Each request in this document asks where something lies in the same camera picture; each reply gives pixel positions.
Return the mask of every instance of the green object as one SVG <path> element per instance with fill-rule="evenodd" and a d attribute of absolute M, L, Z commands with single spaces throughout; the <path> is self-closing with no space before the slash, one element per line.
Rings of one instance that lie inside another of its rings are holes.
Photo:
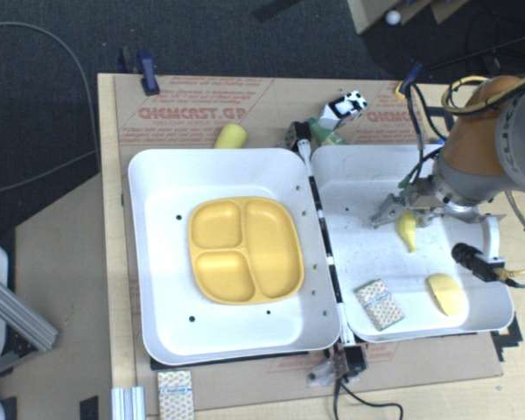
<path fill-rule="evenodd" d="M 344 137 L 337 131 L 323 128 L 315 118 L 307 120 L 311 128 L 311 133 L 317 140 L 319 146 L 326 144 L 348 144 Z"/>

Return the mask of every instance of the cardboard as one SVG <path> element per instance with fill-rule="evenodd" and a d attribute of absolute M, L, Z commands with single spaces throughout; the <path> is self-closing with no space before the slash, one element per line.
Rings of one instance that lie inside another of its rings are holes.
<path fill-rule="evenodd" d="M 238 123 L 248 132 L 245 148 L 273 147 L 284 138 L 291 122 L 319 117 L 325 104 L 353 90 L 362 93 L 368 109 L 340 128 L 350 144 L 416 141 L 406 101 L 394 97 L 397 84 L 394 81 L 193 76 L 157 79 L 160 95 L 147 97 L 140 76 L 115 76 L 136 374 L 138 385 L 145 388 L 149 416 L 158 415 L 158 394 L 156 372 L 151 369 L 151 358 L 142 340 L 127 178 L 132 157 L 149 148 L 210 148 L 227 123 Z M 419 105 L 415 104 L 415 108 L 421 122 Z M 501 375 L 489 333 L 362 347 L 369 368 L 351 384 L 360 392 Z M 329 396 L 331 387 L 315 387 L 307 380 L 308 372 L 325 359 L 323 352 L 311 352 L 189 367 L 195 409 Z"/>

